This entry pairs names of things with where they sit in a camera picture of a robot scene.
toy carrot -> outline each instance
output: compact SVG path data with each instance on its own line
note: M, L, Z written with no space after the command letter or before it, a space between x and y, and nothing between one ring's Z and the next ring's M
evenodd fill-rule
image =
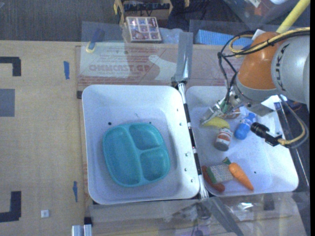
M204 179L207 181L207 183L211 187L213 187L214 189L216 189L219 192L225 191L225 186L222 183L212 183L211 178L209 177L209 175L207 173L207 166L202 166L201 170L202 170L202 174L203 174Z
M231 163L231 161L226 157L223 161L223 163L228 165L228 169L232 173L232 175L239 180L240 183L242 183L245 187L247 187L249 190L253 191L254 187L252 186L251 181L237 163Z

yellow banana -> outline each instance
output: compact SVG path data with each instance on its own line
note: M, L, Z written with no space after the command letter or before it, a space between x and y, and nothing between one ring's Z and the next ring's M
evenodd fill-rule
M208 122L203 124L204 126L215 126L218 128L230 128L230 124L228 122L220 117L213 117Z

tin can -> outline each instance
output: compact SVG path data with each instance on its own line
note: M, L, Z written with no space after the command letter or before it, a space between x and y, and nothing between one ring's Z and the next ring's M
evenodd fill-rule
M227 151L233 132L228 128L220 128L219 134L217 136L216 142L214 143L215 148L221 151Z

cardboard box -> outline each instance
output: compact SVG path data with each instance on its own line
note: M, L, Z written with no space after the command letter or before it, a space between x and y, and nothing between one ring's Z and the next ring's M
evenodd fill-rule
M299 0L224 0L249 27L256 28L292 10Z
M115 0L117 23L123 25L126 17L156 17L158 25L165 27L173 9L171 0Z

blue bottle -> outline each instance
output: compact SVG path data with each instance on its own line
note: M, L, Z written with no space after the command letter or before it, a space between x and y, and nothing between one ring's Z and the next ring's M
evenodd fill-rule
M234 136L239 140L244 140L247 137L251 129L251 124L253 123L253 119L255 118L255 114L249 113L244 119L241 120L241 123L237 126Z

